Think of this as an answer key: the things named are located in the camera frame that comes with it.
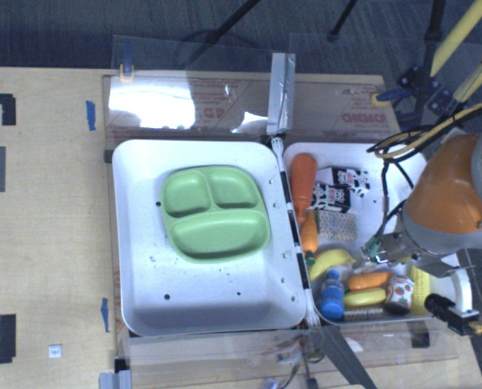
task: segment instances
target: blue tape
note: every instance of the blue tape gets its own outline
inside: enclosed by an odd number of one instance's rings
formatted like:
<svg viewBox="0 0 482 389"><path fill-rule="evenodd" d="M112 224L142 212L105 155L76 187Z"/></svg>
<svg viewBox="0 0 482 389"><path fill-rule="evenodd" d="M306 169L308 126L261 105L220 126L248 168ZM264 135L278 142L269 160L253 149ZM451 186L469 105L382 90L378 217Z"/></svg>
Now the blue tape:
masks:
<svg viewBox="0 0 482 389"><path fill-rule="evenodd" d="M412 93L413 92L409 91L408 89L396 88L383 92L382 94L378 95L376 99L380 102L387 100L404 100L412 96Z"/></svg>
<svg viewBox="0 0 482 389"><path fill-rule="evenodd" d="M130 41L124 44L124 76L129 78L133 73L133 48Z"/></svg>
<svg viewBox="0 0 482 389"><path fill-rule="evenodd" d="M102 313L102 319L104 320L105 332L109 333L109 309L107 298L102 298L102 306L100 306L100 312Z"/></svg>
<svg viewBox="0 0 482 389"><path fill-rule="evenodd" d="M87 124L89 125L89 130L90 131L96 130L95 103L91 102L90 100L86 101L86 116L87 116Z"/></svg>

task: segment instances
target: gray carpet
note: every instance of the gray carpet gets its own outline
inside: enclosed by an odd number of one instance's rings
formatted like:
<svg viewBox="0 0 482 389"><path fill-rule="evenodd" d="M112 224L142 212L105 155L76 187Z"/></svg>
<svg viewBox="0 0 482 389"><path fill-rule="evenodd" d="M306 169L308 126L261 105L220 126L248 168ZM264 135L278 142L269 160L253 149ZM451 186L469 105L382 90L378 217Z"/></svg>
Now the gray carpet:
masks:
<svg viewBox="0 0 482 389"><path fill-rule="evenodd" d="M108 68L115 35L182 41L217 28L245 1L0 0L0 66ZM473 1L447 0L444 33ZM220 45L290 51L298 72L377 74L393 88L403 72L422 63L433 0L360 0L340 38L329 42L326 36L347 2L263 0ZM149 62L171 67L167 56L157 56ZM454 91L481 58L482 19L437 80ZM470 99L479 100L482 87ZM482 131L482 118L467 129ZM473 344L482 367L482 340Z"/></svg>

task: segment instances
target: green plate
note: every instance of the green plate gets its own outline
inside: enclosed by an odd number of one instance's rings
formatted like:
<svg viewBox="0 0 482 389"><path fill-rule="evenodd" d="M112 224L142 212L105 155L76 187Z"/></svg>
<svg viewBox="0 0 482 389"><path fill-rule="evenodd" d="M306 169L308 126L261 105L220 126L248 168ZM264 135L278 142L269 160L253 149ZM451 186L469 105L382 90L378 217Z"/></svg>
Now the green plate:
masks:
<svg viewBox="0 0 482 389"><path fill-rule="evenodd" d="M269 241L266 208L253 178L232 166L195 167L167 177L165 228L173 248L194 261L224 261Z"/></svg>

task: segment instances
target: orange carrot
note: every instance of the orange carrot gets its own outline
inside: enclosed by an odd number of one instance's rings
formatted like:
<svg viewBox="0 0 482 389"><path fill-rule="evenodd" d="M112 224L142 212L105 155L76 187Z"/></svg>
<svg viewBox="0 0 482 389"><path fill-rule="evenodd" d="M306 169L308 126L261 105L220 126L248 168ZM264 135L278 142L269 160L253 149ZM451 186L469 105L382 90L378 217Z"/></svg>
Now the orange carrot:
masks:
<svg viewBox="0 0 482 389"><path fill-rule="evenodd" d="M300 229L300 240L304 252L316 252L318 249L318 227L314 211L308 211L305 215L305 222Z"/></svg>
<svg viewBox="0 0 482 389"><path fill-rule="evenodd" d="M299 154L291 163L291 196L299 224L305 221L305 209L313 200L313 188L318 163L309 154Z"/></svg>
<svg viewBox="0 0 482 389"><path fill-rule="evenodd" d="M347 281L347 286L351 291L359 289L371 289L380 287L392 277L392 272L367 272L351 276Z"/></svg>

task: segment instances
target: wooden table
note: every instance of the wooden table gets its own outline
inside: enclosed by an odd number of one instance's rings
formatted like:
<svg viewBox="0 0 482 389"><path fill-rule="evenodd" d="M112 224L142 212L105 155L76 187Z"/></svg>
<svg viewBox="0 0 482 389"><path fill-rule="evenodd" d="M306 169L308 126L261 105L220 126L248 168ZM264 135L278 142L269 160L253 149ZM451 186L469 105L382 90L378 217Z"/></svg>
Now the wooden table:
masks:
<svg viewBox="0 0 482 389"><path fill-rule="evenodd" d="M107 70L0 68L0 93L17 100L2 126L6 191L0 193L0 314L16 314L16 356L0 388L98 387L117 350L102 78ZM96 107L90 130L86 101ZM109 332L100 312L109 302ZM455 359L372 367L378 387L482 388L469 339ZM62 356L49 358L49 346ZM321 387L346 385L338 372ZM298 388L297 378L289 388ZM259 387L218 383L212 388Z"/></svg>

